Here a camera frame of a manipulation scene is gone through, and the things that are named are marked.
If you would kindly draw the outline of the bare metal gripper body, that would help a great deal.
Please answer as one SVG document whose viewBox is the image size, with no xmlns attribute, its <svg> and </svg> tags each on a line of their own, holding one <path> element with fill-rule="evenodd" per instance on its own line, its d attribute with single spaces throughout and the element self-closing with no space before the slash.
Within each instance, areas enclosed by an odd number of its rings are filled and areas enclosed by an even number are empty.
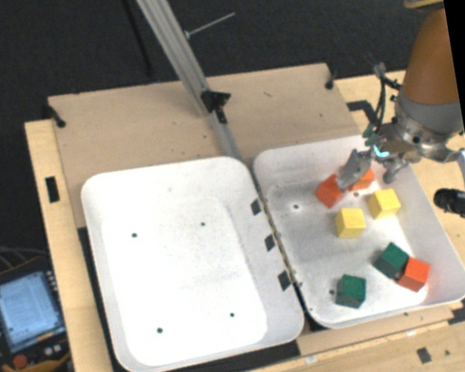
<svg viewBox="0 0 465 372">
<path fill-rule="evenodd" d="M 448 135 L 430 130 L 413 120 L 383 125 L 379 131 L 378 148 L 392 158 L 416 162 L 431 159 L 435 162 L 452 161 L 453 150 L 448 148 Z"/>
</svg>

